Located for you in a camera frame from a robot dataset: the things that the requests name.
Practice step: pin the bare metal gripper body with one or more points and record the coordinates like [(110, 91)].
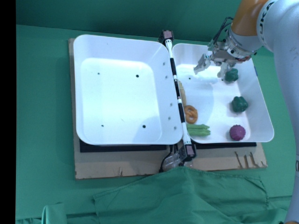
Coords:
[(224, 52)]

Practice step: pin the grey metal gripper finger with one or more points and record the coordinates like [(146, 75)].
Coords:
[(201, 65), (223, 71)]

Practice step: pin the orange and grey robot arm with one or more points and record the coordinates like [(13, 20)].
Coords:
[(275, 31)]

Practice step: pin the green toy pepper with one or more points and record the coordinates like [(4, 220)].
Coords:
[(239, 104), (231, 75)]

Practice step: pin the black and white thin rod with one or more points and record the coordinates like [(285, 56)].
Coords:
[(175, 78)]

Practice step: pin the beige toy bread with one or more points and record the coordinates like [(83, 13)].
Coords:
[(182, 93)]

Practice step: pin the white plastic tray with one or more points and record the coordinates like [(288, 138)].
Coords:
[(217, 106), (119, 90)]

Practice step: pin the orange toy pretzel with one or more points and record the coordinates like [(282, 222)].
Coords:
[(191, 114)]

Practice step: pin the purple toy fruit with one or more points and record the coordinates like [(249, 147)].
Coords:
[(237, 132)]

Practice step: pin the green toy beans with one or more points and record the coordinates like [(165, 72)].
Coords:
[(198, 129)]

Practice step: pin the brown cardboard board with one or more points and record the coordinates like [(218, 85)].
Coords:
[(233, 158)]

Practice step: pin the green cloth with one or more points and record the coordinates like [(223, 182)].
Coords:
[(187, 197)]

